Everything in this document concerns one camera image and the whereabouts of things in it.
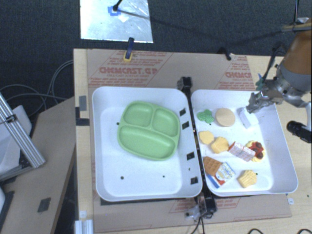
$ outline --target gray carpet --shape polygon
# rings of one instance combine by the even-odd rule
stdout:
[[[153,44],[136,50],[215,53],[220,47],[243,55],[270,55],[274,43],[289,46],[293,33],[281,33],[292,22],[295,0],[148,0]],[[300,0],[299,17],[311,17],[312,1]],[[0,0],[0,88],[20,83],[46,93],[55,70],[73,58],[74,48],[123,49],[124,42],[80,39],[79,0]],[[56,82],[61,97],[73,95],[72,70]],[[25,93],[7,89],[9,98]],[[38,99],[22,103],[28,112]]]

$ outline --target green plate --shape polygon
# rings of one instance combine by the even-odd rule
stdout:
[[[117,132],[120,146],[135,155],[166,160],[176,151],[180,137],[177,115],[158,105],[135,101],[124,110]]]

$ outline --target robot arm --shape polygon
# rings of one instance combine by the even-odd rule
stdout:
[[[266,79],[266,75],[273,64],[274,54],[271,57],[267,72],[256,83],[257,94],[252,93],[249,105],[246,107],[249,113],[257,112],[264,106],[281,104],[284,100],[289,104],[302,108],[305,107],[308,115],[308,124],[291,121],[287,129],[302,140],[311,143],[311,102],[305,102],[301,97],[311,92],[311,19],[306,23],[307,31],[299,32],[290,45],[284,59],[277,66],[273,79]]]

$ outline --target silver metal sheet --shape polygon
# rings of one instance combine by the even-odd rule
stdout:
[[[118,0],[80,0],[82,39],[153,43],[147,0],[123,0],[116,12]]]

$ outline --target toy pastry with red topping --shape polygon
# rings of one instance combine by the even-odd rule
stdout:
[[[262,144],[258,141],[251,140],[246,144],[246,147],[253,150],[255,152],[254,157],[252,158],[253,162],[260,162],[263,160],[266,152],[263,148]]]

